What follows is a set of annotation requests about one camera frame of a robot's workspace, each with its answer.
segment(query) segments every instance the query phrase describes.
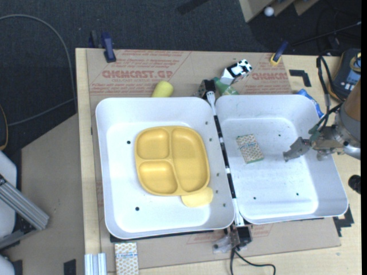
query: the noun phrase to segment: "black floor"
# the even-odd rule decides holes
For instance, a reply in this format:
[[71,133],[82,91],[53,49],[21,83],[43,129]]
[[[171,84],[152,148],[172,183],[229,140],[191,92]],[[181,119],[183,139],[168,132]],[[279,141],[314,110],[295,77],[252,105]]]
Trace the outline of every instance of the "black floor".
[[[72,76],[75,48],[88,47],[91,30],[107,31],[115,48],[335,54],[361,48],[361,0],[321,0],[298,16],[291,5],[277,17],[244,21],[239,0],[0,0],[0,105],[7,116],[6,154],[40,137],[75,114]],[[292,46],[315,36],[349,29]],[[20,122],[61,103],[33,120]]]

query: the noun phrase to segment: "wooden table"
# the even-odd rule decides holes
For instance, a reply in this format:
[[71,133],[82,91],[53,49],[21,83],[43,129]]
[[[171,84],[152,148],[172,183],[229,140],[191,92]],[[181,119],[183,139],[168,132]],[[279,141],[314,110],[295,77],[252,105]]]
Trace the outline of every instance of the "wooden table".
[[[304,87],[303,81],[289,75],[290,69],[301,69],[308,73],[312,88],[306,88],[313,98],[323,106],[323,93],[319,83],[315,56],[283,55],[284,66],[293,91]],[[326,58],[331,71],[335,70],[339,58]],[[101,252],[99,219],[97,213],[97,194],[93,142],[91,135],[91,113],[89,106],[87,50],[76,49],[77,95],[79,105],[79,131],[81,154],[81,178],[83,189],[84,242],[86,254]],[[277,274],[361,274],[361,196],[348,186],[353,174],[361,174],[361,163],[347,155],[334,155],[338,172],[348,196],[354,224],[342,230],[341,246],[327,249],[308,250],[283,254],[251,257],[257,264],[272,263]],[[235,259],[233,268],[239,274],[271,274],[272,270],[249,266]],[[166,266],[141,269],[140,274],[230,274],[229,260],[218,260],[195,264]]]

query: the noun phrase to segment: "blue marker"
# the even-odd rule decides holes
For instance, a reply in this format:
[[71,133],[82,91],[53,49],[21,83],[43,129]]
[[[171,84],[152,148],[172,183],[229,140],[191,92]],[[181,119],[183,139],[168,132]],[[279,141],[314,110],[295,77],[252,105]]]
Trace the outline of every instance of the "blue marker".
[[314,103],[314,105],[316,107],[317,114],[319,115],[319,117],[321,118],[322,116],[324,116],[324,113],[322,113],[322,111],[320,109],[319,103],[317,103],[315,101],[315,99],[312,98],[304,89],[300,89],[299,92],[297,93],[297,95],[302,95],[302,96],[305,96],[305,97],[309,98]]

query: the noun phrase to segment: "green object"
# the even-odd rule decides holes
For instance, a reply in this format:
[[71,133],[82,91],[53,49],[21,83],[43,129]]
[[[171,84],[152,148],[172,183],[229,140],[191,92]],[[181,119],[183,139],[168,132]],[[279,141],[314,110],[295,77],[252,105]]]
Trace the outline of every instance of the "green object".
[[214,78],[219,95],[239,95],[238,91],[231,85],[223,84],[218,77]]

